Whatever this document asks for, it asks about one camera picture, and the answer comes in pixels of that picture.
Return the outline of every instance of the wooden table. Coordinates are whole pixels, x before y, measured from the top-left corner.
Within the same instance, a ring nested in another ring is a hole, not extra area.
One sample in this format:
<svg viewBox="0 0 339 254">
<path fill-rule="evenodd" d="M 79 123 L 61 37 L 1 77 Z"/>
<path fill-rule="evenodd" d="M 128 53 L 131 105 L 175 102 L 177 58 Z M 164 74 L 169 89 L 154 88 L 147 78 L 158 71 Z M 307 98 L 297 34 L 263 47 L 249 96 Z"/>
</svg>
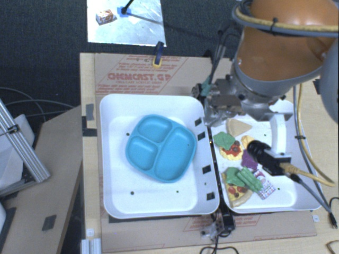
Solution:
<svg viewBox="0 0 339 254">
<path fill-rule="evenodd" d="M 81 54 L 81 86 L 82 116 L 86 117 L 88 115 L 88 107 L 94 108 L 94 116 L 87 120 L 86 127 L 96 129 L 95 63 L 93 54 Z M 291 92 L 287 96 L 287 99 L 291 101 Z M 325 174 L 328 174 L 336 182 L 336 187 L 333 188 L 323 186 L 324 195 L 327 199 L 334 196 L 338 197 L 338 125 L 327 115 L 321 97 L 316 94 L 311 81 L 304 84 L 302 124 L 315 162 L 318 163 Z M 97 137 L 90 136 L 90 134 L 84 136 L 83 148 L 85 228 L 86 238 L 91 240 L 101 237 Z M 337 201 L 333 202 L 332 209 L 339 220 Z M 319 217 L 319 222 L 315 223 L 317 230 L 315 237 L 241 242 L 232 243 L 231 245 L 236 247 L 239 253 L 327 253 L 328 250 L 325 244 L 338 240 L 339 230 L 331 227 L 327 212 L 323 208 L 314 211 L 313 215 Z M 186 254 L 198 253 L 201 248 L 201 246 L 178 247 L 123 253 Z M 336 253 L 339 253 L 339 243 L 333 244 L 333 249 Z M 232 251 L 227 250 L 223 253 L 232 253 Z"/>
</svg>

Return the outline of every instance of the toy bread slice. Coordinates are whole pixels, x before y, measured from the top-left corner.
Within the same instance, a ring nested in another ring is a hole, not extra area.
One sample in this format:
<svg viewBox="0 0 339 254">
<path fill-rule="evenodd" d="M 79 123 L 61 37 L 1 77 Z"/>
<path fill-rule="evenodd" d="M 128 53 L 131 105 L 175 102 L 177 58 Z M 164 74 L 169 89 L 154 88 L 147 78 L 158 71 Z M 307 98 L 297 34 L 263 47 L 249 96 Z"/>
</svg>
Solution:
<svg viewBox="0 0 339 254">
<path fill-rule="evenodd" d="M 251 125 L 236 119 L 227 119 L 226 122 L 227 133 L 233 137 L 237 137 L 238 135 L 247 132 L 251 128 Z"/>
</svg>

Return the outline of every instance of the cable connector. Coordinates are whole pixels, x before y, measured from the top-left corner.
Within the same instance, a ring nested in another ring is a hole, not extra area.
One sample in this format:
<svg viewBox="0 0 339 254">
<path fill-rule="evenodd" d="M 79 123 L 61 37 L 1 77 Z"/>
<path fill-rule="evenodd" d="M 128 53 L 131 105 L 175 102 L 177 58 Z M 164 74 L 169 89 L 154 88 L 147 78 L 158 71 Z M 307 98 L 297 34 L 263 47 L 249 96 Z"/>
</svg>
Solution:
<svg viewBox="0 0 339 254">
<path fill-rule="evenodd" d="M 329 213 L 329 221 L 331 222 L 333 229 L 338 229 L 337 221 L 336 221 L 333 213 Z"/>
</svg>

